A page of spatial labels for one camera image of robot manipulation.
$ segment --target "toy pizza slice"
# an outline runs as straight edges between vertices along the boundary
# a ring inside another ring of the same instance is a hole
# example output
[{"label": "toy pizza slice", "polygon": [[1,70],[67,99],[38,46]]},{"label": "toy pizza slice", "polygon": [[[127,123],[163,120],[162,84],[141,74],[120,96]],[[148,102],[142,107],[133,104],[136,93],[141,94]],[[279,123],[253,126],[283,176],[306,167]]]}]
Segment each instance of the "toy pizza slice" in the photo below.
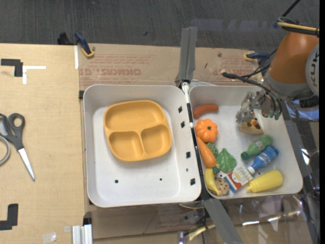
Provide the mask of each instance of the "toy pizza slice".
[{"label": "toy pizza slice", "polygon": [[262,135],[264,131],[256,117],[245,121],[239,126],[239,131],[248,135]]}]

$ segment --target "toy pumpkin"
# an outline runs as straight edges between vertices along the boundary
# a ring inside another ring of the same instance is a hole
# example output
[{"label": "toy pumpkin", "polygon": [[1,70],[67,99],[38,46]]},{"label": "toy pumpkin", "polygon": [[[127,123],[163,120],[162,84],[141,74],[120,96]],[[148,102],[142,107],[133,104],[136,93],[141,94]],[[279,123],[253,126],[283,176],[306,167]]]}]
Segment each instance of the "toy pumpkin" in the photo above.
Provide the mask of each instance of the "toy pumpkin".
[{"label": "toy pumpkin", "polygon": [[218,126],[210,119],[200,119],[195,126],[195,133],[203,142],[213,143],[217,139]]}]

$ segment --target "scissors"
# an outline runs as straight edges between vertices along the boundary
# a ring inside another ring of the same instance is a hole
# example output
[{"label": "scissors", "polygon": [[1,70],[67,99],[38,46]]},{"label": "scissors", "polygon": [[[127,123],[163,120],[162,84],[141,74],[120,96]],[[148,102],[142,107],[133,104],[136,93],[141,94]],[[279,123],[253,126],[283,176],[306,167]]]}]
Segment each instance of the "scissors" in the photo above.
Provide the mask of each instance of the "scissors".
[{"label": "scissors", "polygon": [[[31,176],[32,180],[35,181],[34,173],[32,171],[25,147],[22,143],[22,130],[25,126],[25,117],[18,113],[13,113],[8,117],[6,117],[3,114],[0,114],[0,121],[1,121],[1,119],[4,124],[6,134],[4,134],[3,132],[0,132],[0,136],[6,138],[8,141],[10,141],[11,143],[13,143],[15,145],[17,151],[19,152],[19,154],[24,162],[24,165],[25,165],[29,175]],[[15,125],[15,119],[21,120],[21,124],[19,126]]]}]

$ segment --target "plastic tray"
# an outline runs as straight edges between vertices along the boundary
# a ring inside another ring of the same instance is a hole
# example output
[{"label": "plastic tray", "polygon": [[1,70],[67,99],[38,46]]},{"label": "plastic tray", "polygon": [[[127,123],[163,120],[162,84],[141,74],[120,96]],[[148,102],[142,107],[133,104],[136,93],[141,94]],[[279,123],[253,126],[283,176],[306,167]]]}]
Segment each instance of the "plastic tray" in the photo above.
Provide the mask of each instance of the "plastic tray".
[{"label": "plastic tray", "polygon": [[[108,107],[152,100],[166,115],[170,149],[159,158],[124,162],[106,140],[103,116]],[[99,207],[196,200],[201,193],[199,169],[184,93],[175,86],[93,85],[84,93],[88,197]]]},{"label": "plastic tray", "polygon": [[108,107],[104,128],[112,153],[122,161],[156,158],[172,145],[165,112],[152,100],[126,101]]},{"label": "plastic tray", "polygon": [[[244,161],[241,159],[241,152],[245,151],[249,144],[259,136],[251,136],[239,131],[239,125],[236,123],[236,113],[241,108],[241,103],[248,91],[255,92],[261,89],[257,86],[195,86],[190,90],[189,97],[192,109],[204,104],[217,104],[219,111],[217,113],[205,113],[199,119],[209,118],[218,125],[218,137],[214,142],[219,152],[225,148],[237,161],[237,166],[250,166],[254,157]],[[248,185],[243,186],[235,192],[229,190],[224,196],[214,195],[209,191],[211,196],[218,199],[234,199],[255,196],[285,195],[299,192],[303,186],[303,179],[296,160],[294,150],[286,129],[283,116],[279,120],[274,118],[265,118],[259,110],[255,111],[255,116],[259,120],[264,133],[273,138],[273,146],[280,152],[278,157],[273,160],[267,167],[259,169],[254,178],[276,169],[283,175],[283,184],[271,191],[252,193],[246,191]]]}]

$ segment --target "blue clamp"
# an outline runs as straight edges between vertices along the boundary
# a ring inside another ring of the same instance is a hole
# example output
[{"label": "blue clamp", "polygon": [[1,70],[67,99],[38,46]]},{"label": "blue clamp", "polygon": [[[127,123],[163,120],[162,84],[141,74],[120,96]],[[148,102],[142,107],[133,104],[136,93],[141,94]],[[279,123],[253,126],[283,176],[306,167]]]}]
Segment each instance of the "blue clamp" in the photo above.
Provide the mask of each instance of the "blue clamp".
[{"label": "blue clamp", "polygon": [[254,59],[258,60],[258,64],[261,65],[261,63],[267,59],[270,55],[265,52],[254,52],[254,53],[245,53],[244,54],[244,59],[252,62]]},{"label": "blue clamp", "polygon": [[87,58],[93,57],[93,50],[89,48],[89,45],[88,45],[87,41],[85,40],[85,38],[83,38],[82,34],[79,32],[75,32],[75,37],[76,37],[77,43],[80,43],[80,45],[81,45],[82,53]]}]

